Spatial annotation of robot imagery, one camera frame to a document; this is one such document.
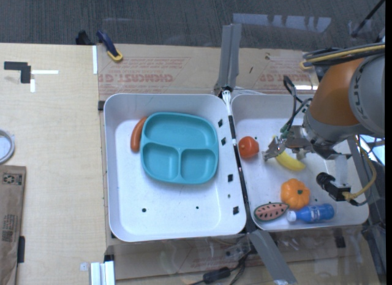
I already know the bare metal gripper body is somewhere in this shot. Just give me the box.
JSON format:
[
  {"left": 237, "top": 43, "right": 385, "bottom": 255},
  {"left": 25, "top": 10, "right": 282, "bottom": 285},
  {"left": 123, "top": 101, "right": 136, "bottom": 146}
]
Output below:
[{"left": 282, "top": 125, "right": 317, "bottom": 156}]

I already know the yellow banana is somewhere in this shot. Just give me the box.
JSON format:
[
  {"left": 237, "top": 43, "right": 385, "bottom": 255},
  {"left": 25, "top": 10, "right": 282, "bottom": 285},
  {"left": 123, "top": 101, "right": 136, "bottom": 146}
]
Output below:
[{"left": 272, "top": 135, "right": 307, "bottom": 172}]

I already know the red tomato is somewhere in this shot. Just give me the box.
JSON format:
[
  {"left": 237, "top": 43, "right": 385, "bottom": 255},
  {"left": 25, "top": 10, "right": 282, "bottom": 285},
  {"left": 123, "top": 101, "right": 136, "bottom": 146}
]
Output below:
[{"left": 238, "top": 135, "right": 260, "bottom": 159}]

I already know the white plastic tray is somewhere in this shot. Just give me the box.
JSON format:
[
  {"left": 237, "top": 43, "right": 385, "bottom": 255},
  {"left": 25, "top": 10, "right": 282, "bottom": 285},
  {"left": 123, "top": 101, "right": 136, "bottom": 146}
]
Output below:
[
  {"left": 230, "top": 93, "right": 371, "bottom": 233},
  {"left": 103, "top": 93, "right": 248, "bottom": 243}
]

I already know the orange pumpkin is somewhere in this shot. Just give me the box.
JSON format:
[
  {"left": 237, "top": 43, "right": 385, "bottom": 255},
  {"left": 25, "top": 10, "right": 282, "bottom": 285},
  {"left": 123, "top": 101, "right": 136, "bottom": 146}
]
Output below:
[{"left": 280, "top": 178, "right": 311, "bottom": 211}]

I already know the watermelon slice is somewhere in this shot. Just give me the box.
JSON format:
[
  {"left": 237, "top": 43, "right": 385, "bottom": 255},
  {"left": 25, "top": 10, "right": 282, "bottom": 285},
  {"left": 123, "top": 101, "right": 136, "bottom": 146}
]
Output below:
[{"left": 253, "top": 202, "right": 290, "bottom": 222}]

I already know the blue bottle white cap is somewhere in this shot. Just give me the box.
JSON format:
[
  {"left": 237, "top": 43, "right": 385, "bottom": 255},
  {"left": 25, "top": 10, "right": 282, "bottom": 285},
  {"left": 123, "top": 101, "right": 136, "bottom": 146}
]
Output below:
[{"left": 285, "top": 203, "right": 336, "bottom": 224}]

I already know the teal divided plate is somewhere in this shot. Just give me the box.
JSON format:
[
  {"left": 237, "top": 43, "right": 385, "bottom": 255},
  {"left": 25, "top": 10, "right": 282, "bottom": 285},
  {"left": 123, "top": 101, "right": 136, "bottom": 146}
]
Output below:
[{"left": 140, "top": 112, "right": 220, "bottom": 186}]

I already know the brown cardboard board red print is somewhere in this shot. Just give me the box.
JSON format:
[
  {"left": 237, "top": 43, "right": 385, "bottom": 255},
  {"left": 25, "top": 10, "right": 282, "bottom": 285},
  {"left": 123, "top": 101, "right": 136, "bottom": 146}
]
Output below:
[{"left": 96, "top": 43, "right": 373, "bottom": 281}]

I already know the orange sausage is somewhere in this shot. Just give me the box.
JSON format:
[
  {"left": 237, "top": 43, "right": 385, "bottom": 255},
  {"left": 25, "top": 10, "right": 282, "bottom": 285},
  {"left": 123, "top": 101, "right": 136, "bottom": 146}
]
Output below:
[{"left": 130, "top": 116, "right": 148, "bottom": 153}]

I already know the clear tape roll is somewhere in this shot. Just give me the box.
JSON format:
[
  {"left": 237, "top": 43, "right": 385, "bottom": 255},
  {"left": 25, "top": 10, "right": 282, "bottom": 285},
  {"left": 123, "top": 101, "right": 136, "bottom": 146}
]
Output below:
[{"left": 0, "top": 129, "right": 16, "bottom": 165}]

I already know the brown paper packet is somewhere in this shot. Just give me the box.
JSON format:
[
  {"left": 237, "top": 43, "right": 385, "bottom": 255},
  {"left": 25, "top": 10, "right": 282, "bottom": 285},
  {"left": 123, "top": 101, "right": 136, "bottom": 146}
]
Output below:
[{"left": 0, "top": 164, "right": 27, "bottom": 285}]

